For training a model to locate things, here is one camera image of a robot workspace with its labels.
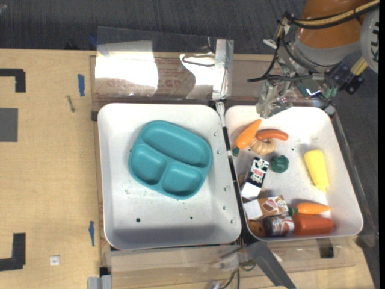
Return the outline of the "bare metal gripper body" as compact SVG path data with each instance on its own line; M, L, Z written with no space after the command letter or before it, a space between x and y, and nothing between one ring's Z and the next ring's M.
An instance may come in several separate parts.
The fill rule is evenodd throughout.
M330 98L330 84L324 72L316 70L294 54L291 44L281 39L277 49L277 61L291 84L307 99Z

